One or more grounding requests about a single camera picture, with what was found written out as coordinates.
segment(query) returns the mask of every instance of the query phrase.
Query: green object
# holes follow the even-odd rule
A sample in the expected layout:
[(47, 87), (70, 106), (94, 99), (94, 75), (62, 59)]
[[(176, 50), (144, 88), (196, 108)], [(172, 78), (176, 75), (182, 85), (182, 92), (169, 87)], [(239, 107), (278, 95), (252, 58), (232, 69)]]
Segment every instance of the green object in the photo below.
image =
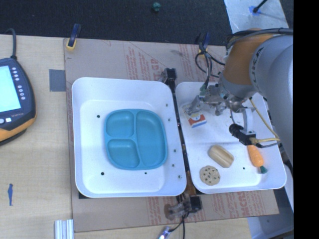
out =
[(200, 90), (199, 95), (200, 95), (200, 96), (204, 96), (204, 95), (205, 95), (205, 92), (206, 92), (206, 85), (203, 84), (203, 85), (200, 87), (199, 90)]
[(260, 171), (262, 174), (264, 174), (264, 173), (267, 173), (268, 170), (264, 166), (261, 166)]
[(159, 12), (160, 8), (161, 8), (161, 4), (160, 3), (158, 3), (158, 2), (153, 3), (152, 9), (154, 11)]

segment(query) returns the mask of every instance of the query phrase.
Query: carrot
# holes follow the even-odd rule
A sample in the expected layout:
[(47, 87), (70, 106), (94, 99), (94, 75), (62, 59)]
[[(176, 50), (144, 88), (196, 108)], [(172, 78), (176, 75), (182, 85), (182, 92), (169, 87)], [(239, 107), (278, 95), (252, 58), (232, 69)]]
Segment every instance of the carrot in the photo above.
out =
[(248, 145), (248, 154), (251, 162), (254, 166), (259, 167), (262, 174), (267, 172), (267, 169), (264, 167), (264, 159), (258, 148), (254, 145)]

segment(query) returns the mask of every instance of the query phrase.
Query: white tray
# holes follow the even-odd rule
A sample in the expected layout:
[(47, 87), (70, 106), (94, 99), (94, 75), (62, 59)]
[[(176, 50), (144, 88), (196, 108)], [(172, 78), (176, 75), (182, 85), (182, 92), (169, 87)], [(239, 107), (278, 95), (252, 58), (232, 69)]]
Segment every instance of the white tray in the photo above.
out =
[[(156, 81), (80, 78), (72, 86), (75, 181), (90, 198), (177, 196), (186, 174), (170, 88)], [(162, 120), (167, 160), (155, 169), (125, 170), (107, 158), (103, 125), (120, 109), (145, 109)]]
[[(201, 82), (183, 82), (176, 87), (178, 112), (194, 186), (205, 194), (283, 187), (286, 183), (286, 172), (278, 146), (259, 149), (265, 160), (264, 166), (268, 169), (267, 173), (261, 174), (259, 168), (252, 165), (247, 147), (229, 132), (229, 126), (233, 124), (229, 109), (224, 110), (222, 115), (216, 116), (215, 109), (204, 105), (202, 111), (207, 123), (191, 128), (181, 107), (193, 101), (195, 96), (199, 94), (202, 84)], [(266, 104), (262, 96), (255, 94), (253, 101), (270, 125)], [(250, 101), (246, 101), (244, 106), (252, 107)], [(234, 117), (236, 117), (236, 123), (243, 125), (241, 114), (235, 114)], [(253, 122), (256, 138), (274, 137), (256, 112), (253, 112)], [(235, 159), (229, 168), (221, 167), (208, 156), (208, 151), (214, 144), (223, 146), (234, 156)], [(208, 186), (200, 180), (199, 171), (206, 165), (214, 166), (219, 170), (221, 178), (218, 184)]]

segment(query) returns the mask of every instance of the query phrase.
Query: blue plate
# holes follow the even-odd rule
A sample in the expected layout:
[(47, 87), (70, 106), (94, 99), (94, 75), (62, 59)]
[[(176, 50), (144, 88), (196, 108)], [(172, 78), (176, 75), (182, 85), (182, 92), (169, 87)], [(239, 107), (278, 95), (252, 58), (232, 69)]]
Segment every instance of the blue plate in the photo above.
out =
[(121, 169), (154, 169), (167, 159), (164, 125), (156, 113), (148, 110), (109, 113), (104, 123), (104, 139), (109, 160)]

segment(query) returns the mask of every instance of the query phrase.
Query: cardboard sheet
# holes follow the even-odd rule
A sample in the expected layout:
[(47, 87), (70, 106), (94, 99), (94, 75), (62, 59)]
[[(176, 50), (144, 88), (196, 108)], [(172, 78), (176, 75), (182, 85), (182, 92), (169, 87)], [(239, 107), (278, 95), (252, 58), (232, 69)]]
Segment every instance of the cardboard sheet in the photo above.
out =
[[(165, 205), (176, 205), (175, 197), (131, 197), (89, 199), (75, 185), (72, 120), (73, 82), (81, 77), (132, 80), (159, 80), (165, 68), (175, 68), (176, 85), (185, 81), (204, 81), (206, 74), (195, 64), (197, 45), (78, 39), (74, 50), (65, 47), (66, 94), (72, 187), (72, 212), (75, 232), (108, 230), (179, 223), (167, 219)], [(223, 61), (225, 48), (209, 46), (208, 52)], [(205, 68), (203, 58), (199, 60)], [(213, 65), (213, 74), (223, 67)], [(273, 190), (200, 195), (203, 209), (186, 222), (233, 219), (278, 214)]]

